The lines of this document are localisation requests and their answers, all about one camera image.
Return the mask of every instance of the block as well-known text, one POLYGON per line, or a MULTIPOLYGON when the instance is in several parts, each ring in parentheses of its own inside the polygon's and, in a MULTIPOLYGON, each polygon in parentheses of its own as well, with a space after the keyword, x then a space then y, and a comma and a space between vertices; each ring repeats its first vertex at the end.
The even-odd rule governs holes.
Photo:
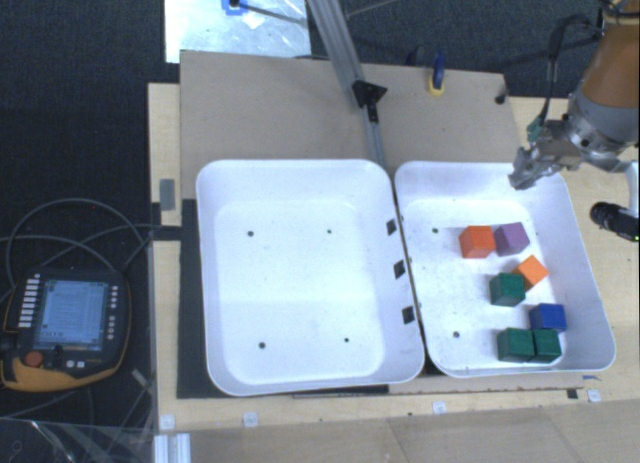
POLYGON ((513 307, 525 298, 522 275, 500 273, 491 279, 489 289, 492 305, 513 307))
POLYGON ((533 332, 507 328, 498 333, 498 360, 503 362, 528 362, 534 356, 533 332))
POLYGON ((535 363, 551 363, 562 356, 560 338, 555 330, 531 330, 533 347, 536 352, 530 360, 535 363))
POLYGON ((533 255, 527 257, 527 259, 519 264, 512 273, 516 273, 524 277, 524 288, 527 291, 542 281, 543 278, 549 276, 547 268, 544 267, 533 255))
POLYGON ((468 226, 459 240, 465 259, 484 259, 496 249, 496 240, 489 226, 468 226))
POLYGON ((567 329, 567 319, 562 305, 540 303, 529 310, 531 329, 555 330, 558 333, 567 329))
POLYGON ((509 223, 499 226, 493 233, 496 240, 496 252, 501 257, 517 255, 529 246, 529 237, 522 223, 509 223))

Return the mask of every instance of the dark green block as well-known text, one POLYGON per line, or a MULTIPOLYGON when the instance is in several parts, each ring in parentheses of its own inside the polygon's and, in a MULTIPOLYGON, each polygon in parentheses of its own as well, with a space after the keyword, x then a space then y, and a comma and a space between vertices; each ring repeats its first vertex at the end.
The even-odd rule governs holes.
POLYGON ((531 330, 507 328, 498 334, 498 360, 528 362, 535 356, 531 330))
POLYGON ((536 355, 531 359, 536 363, 551 363, 562 356, 560 338, 556 330, 531 330, 533 332, 533 347, 536 355))
POLYGON ((511 273, 500 273, 489 282, 491 304, 513 307, 525 298, 524 277, 511 273))

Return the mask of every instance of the black bracket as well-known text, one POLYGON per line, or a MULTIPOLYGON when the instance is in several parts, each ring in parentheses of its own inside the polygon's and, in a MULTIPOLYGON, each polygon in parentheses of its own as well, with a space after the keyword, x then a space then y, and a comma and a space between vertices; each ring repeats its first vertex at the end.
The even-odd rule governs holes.
POLYGON ((358 79, 351 86, 353 93, 356 96, 356 102, 358 106, 367 106, 367 113, 369 115, 369 121, 371 123, 378 123, 378 109, 376 107, 377 102, 387 93, 387 88, 384 86, 378 86, 375 84, 367 83, 358 79))

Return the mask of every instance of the blue cube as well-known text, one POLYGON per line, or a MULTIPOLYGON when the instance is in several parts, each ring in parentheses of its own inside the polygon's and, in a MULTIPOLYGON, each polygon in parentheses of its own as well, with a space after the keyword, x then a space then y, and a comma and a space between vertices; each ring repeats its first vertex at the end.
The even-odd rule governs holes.
POLYGON ((567 329, 567 319, 562 305, 540 303, 529 311, 529 321, 533 330, 555 330, 561 333, 567 329))

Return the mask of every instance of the button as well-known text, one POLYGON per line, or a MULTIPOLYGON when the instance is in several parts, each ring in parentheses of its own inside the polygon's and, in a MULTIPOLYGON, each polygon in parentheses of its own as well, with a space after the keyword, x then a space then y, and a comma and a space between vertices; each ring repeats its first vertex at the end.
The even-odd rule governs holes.
POLYGON ((29 351, 24 355, 24 363, 27 367, 40 367, 44 361, 44 355, 40 351, 29 351))

